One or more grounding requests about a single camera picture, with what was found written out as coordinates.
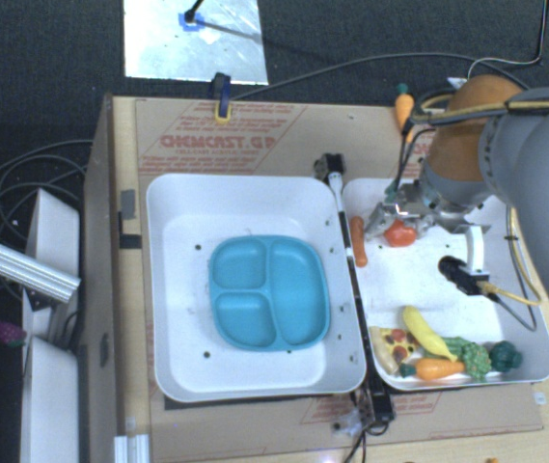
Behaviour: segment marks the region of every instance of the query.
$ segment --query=blue clamp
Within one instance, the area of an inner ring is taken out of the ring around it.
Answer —
[[[227,123],[232,117],[231,106],[232,79],[229,75],[216,72],[209,83],[207,97],[217,99],[214,111],[216,123]]]
[[[181,28],[188,33],[193,33],[195,31],[199,31],[200,29],[205,29],[206,27],[204,25],[204,17],[199,13],[195,14],[195,20],[193,20],[192,22],[186,22],[184,12],[179,13],[178,22]]]

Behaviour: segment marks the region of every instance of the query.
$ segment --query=yellow clip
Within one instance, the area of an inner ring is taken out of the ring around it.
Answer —
[[[227,106],[227,117],[221,117],[218,115],[218,112],[220,111],[220,101],[216,101],[216,104],[214,105],[214,119],[216,120],[216,123],[219,125],[224,125],[225,123],[229,123],[229,120],[232,119],[232,105],[229,103]]]

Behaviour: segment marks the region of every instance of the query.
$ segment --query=robotic arm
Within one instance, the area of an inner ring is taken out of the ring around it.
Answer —
[[[480,112],[455,122],[457,111],[500,102],[505,110],[489,119]],[[402,185],[390,207],[424,221],[425,228],[438,224],[465,232],[465,215],[496,195],[517,210],[520,231],[549,294],[549,88],[521,93],[506,79],[481,75],[453,95],[449,112],[444,118],[452,121],[438,126],[419,179]],[[383,230],[392,219],[387,216],[384,206],[376,209],[367,232]]]

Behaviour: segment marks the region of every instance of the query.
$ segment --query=blue plate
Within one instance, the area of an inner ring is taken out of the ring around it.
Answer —
[[[321,261],[313,247],[297,238],[225,240],[209,261],[209,295],[218,332],[239,348],[307,348],[330,326]]]

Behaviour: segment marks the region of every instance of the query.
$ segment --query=cardboard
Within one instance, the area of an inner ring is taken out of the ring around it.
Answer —
[[[114,158],[102,161],[110,163],[107,174],[115,183],[106,183],[110,191],[106,196],[100,187],[97,201],[111,209],[98,209],[105,214],[97,217],[117,221],[114,211],[121,193],[134,190],[141,205],[134,217],[124,220],[120,216],[120,220],[122,231],[140,235],[144,245],[141,250],[121,249],[113,241],[114,236],[110,249],[113,269],[97,266],[104,274],[97,278],[106,283],[97,293],[107,297],[109,287],[116,284],[115,307],[105,304],[108,315],[103,322],[107,323],[115,309],[116,328],[121,333],[116,331],[113,343],[117,376],[101,376],[95,386],[94,380],[90,382],[90,406],[97,411],[112,408],[104,415],[106,427],[102,426],[102,415],[91,415],[91,439],[96,437],[97,446],[111,448],[107,439],[114,429],[119,434],[148,431],[152,461],[157,463],[350,447],[353,438],[344,430],[353,410],[349,395],[181,407],[165,400],[151,369],[153,331],[147,298],[149,280],[144,279],[149,273],[149,262],[143,200],[151,180],[167,171],[310,176],[313,163],[325,152],[343,153],[346,181],[390,177],[399,149],[392,110],[240,103],[233,106],[232,121],[219,125],[213,121],[211,101],[115,97],[112,106],[109,144]],[[419,170],[418,158],[425,155],[428,145],[426,136],[415,149],[408,176]],[[108,227],[98,230],[105,235]],[[105,249],[90,252],[102,259],[100,252],[109,251],[108,245],[109,240]],[[110,282],[106,277],[109,273],[113,275]],[[92,331],[90,326],[90,340],[96,342],[99,335]],[[102,392],[103,386],[117,393],[115,406],[113,397]],[[386,434],[369,438],[370,445],[542,428],[533,389],[526,384],[396,395],[394,402],[397,419]],[[114,416],[116,424],[110,422]],[[342,429],[336,430],[336,424]],[[102,457],[91,460],[110,461]]]

